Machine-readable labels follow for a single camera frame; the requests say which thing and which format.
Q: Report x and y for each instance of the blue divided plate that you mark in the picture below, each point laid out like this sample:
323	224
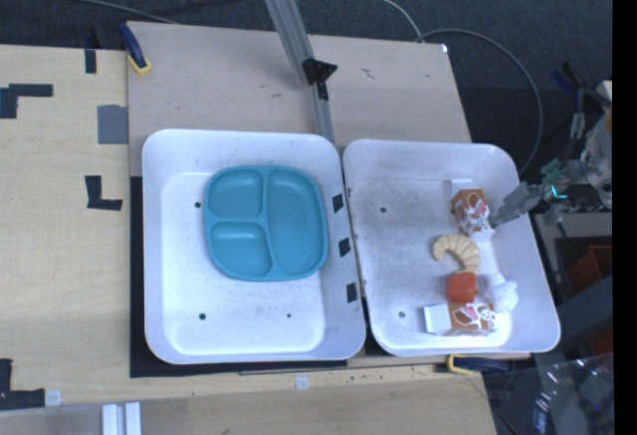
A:
293	219

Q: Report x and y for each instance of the red-orange rounded block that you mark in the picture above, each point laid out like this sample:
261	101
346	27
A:
462	287

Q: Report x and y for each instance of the white crumpled ball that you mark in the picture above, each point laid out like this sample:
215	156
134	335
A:
502	296

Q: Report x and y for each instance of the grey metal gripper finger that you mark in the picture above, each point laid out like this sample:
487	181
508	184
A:
517	204

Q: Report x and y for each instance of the orange and white carton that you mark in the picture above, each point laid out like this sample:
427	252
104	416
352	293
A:
468	317
468	209

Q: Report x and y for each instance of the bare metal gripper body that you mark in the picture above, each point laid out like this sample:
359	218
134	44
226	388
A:
594	174

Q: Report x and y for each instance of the beige toy croissant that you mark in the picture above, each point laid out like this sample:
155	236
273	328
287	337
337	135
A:
465	251

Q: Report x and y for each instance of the white plastic tray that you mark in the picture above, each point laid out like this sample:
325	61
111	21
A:
249	323
403	254

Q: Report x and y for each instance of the pale brown flat board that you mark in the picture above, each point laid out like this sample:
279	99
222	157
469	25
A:
224	79

